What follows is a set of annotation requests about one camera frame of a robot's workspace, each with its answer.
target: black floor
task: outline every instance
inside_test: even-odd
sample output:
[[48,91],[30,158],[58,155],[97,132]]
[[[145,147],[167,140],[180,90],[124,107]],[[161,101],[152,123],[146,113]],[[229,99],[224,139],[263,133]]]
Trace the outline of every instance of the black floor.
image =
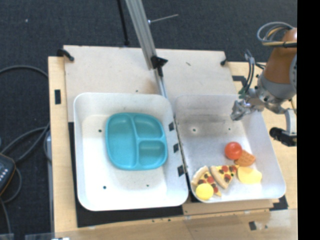
[[[142,0],[150,20],[178,14],[151,24],[156,48],[225,51],[230,61],[245,61],[249,49],[257,61],[270,50],[256,33],[269,22],[297,26],[298,0]],[[122,0],[129,46],[139,47]],[[117,0],[0,0],[0,151],[20,135],[49,122],[48,56],[63,45],[123,46]],[[19,67],[3,71],[11,66]],[[15,160],[40,132],[6,152]],[[15,239],[50,229],[47,158],[43,142],[17,163],[22,175],[18,196],[5,204]],[[2,195],[19,187],[17,175]],[[0,206],[0,235],[8,232]]]

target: blue plate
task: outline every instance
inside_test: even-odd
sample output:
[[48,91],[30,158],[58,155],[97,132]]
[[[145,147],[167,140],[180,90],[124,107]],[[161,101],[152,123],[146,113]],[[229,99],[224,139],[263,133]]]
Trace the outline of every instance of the blue plate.
[[151,170],[168,158],[166,135],[160,121],[143,113],[117,113],[105,126],[110,161],[123,170]]

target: wooden table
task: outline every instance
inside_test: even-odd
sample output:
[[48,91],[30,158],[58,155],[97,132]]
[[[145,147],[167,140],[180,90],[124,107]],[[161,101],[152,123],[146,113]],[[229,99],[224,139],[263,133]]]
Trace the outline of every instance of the wooden table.
[[[168,218],[146,219],[139,221],[117,222],[94,227],[77,227],[77,216],[75,207],[75,193],[72,173],[71,151],[68,130],[68,104],[66,96],[66,72],[65,58],[49,57],[49,96],[50,96],[50,123],[51,123],[51,153],[52,153],[52,176],[53,176],[53,219],[56,237],[76,237],[77,239],[101,239],[106,234],[110,239],[122,239],[125,227],[126,239],[205,239],[212,234],[216,227],[232,227],[239,230],[239,236],[265,238],[275,234],[277,239],[295,239],[297,236],[297,148],[287,147],[276,140],[272,141],[275,154],[280,164],[283,177],[286,182],[286,200],[288,210],[272,211],[268,208],[278,200],[269,200],[256,203],[250,210],[246,206],[241,208],[226,207],[208,209],[206,204],[195,205],[187,201],[183,209],[187,211],[183,216]],[[246,62],[228,62],[226,65],[233,76],[246,76],[248,65]],[[234,82],[235,88],[241,88],[240,82]],[[60,91],[61,100],[56,100],[56,91]],[[297,100],[287,102],[284,107],[296,106]],[[268,110],[262,112],[267,129],[272,127],[286,128],[284,116],[275,115]],[[255,222],[259,230],[252,230],[249,222]]]

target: white tray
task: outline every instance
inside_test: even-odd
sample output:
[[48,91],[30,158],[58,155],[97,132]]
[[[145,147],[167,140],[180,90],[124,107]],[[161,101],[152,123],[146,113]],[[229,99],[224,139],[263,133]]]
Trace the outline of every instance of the white tray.
[[[156,94],[82,93],[74,100],[74,138],[78,199],[91,211],[173,207],[189,194],[172,107]],[[157,169],[128,171],[108,159],[105,125],[116,113],[145,113],[156,117],[165,131],[168,158]]]
[[221,197],[214,195],[204,203],[277,199],[286,191],[271,140],[262,114],[254,112],[243,120],[232,121],[230,114],[237,95],[183,95],[174,105],[177,130],[188,177],[203,166],[234,165],[224,155],[228,142],[235,141],[256,156],[250,166],[262,173],[262,181],[248,185],[235,177],[227,189],[219,188]]

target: pizza slice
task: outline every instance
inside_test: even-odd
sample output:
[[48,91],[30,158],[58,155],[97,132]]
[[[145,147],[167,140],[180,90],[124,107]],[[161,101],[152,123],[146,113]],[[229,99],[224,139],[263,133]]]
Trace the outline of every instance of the pizza slice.
[[210,172],[216,182],[226,189],[237,174],[239,165],[210,166]]
[[218,185],[214,177],[212,177],[208,166],[206,165],[196,171],[191,181],[191,185],[195,188],[203,183],[209,183],[213,187],[213,194],[221,197],[221,192],[218,188]]

